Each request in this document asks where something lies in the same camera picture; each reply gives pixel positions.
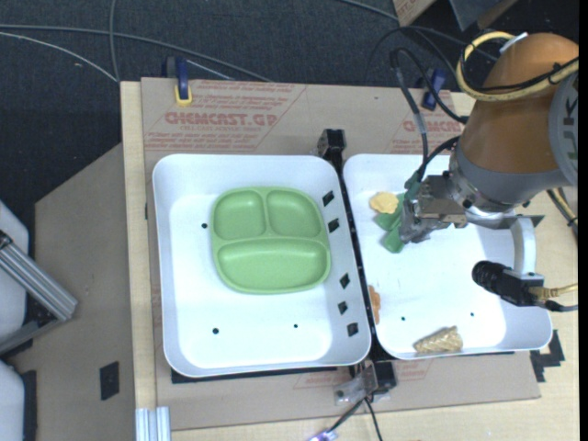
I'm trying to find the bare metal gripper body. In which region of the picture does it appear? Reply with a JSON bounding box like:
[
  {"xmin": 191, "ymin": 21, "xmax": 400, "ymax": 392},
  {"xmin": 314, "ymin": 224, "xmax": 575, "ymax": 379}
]
[{"xmin": 412, "ymin": 175, "xmax": 518, "ymax": 230}]

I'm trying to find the yellow corn with green husk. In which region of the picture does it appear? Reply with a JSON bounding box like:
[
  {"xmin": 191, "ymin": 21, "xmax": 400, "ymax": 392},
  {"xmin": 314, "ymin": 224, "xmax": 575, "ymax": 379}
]
[{"xmin": 368, "ymin": 190, "xmax": 411, "ymax": 254}]

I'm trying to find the thin black rod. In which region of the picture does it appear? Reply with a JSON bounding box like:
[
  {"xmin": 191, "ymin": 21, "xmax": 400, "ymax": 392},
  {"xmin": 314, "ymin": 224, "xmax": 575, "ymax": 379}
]
[{"xmin": 331, "ymin": 153, "xmax": 379, "ymax": 368}]

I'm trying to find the white plastic tray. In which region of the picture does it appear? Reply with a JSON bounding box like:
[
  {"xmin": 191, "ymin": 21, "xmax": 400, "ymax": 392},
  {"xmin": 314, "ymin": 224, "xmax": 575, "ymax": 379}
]
[
  {"xmin": 342, "ymin": 153, "xmax": 554, "ymax": 361},
  {"xmin": 151, "ymin": 153, "xmax": 373, "ymax": 379}
]

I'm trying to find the orange biscuit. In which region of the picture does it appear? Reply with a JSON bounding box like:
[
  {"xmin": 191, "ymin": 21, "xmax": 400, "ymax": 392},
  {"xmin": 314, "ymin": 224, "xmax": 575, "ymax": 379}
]
[{"xmin": 367, "ymin": 285, "xmax": 383, "ymax": 326}]

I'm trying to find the green divided plate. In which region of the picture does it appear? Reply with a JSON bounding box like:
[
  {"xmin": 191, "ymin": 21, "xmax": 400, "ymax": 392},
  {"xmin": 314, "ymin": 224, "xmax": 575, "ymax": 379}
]
[{"xmin": 209, "ymin": 186, "xmax": 333, "ymax": 296}]

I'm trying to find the brown cardboard board, red print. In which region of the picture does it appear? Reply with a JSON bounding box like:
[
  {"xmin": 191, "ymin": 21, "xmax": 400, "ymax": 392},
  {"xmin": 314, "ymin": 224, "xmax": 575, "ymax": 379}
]
[{"xmin": 140, "ymin": 76, "xmax": 542, "ymax": 432}]

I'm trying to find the black cylinder on white bracket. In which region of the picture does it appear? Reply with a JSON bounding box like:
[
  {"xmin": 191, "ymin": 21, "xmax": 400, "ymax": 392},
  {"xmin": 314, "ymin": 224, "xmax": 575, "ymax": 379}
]
[{"xmin": 471, "ymin": 216, "xmax": 546, "ymax": 308}]

